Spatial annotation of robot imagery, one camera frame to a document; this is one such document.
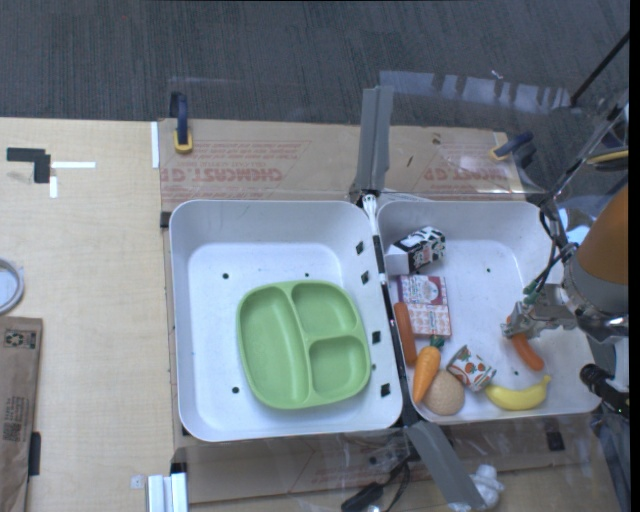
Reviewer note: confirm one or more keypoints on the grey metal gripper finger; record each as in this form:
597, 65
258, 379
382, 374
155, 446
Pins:
534, 327
511, 324

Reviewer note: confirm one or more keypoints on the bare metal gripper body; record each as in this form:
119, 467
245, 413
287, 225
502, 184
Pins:
550, 305

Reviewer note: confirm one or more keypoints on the orange sausage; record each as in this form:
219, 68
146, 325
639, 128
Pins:
405, 332
529, 352

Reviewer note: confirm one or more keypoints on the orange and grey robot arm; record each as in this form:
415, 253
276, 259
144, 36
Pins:
602, 240

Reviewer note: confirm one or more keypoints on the white plastic tray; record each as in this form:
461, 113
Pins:
495, 280
215, 350

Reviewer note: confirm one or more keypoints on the white cup with red print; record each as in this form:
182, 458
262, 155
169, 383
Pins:
471, 369

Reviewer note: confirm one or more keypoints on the yellow banana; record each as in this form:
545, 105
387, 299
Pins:
517, 397

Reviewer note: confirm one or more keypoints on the orange and white packet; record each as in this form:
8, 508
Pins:
430, 319

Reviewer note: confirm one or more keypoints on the red and white packet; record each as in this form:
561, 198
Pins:
424, 290

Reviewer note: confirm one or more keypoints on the tan round bread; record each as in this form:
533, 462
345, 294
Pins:
444, 394

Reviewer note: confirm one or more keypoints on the orange carrot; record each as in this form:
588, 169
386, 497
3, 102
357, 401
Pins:
426, 372

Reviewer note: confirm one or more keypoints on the black and white milk carton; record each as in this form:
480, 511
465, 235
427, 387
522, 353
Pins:
417, 250

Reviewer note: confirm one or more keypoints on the white crumpled tissue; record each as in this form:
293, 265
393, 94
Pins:
486, 482

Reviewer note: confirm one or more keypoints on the green divided plate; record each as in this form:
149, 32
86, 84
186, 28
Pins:
270, 345

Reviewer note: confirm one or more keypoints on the brown cardboard board red print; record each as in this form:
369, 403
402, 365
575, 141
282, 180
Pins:
300, 165

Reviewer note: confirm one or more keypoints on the clear tape roll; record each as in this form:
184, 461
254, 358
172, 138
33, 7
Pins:
20, 285

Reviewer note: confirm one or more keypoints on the black cylinder on white bracket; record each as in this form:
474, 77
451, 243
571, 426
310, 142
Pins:
602, 385

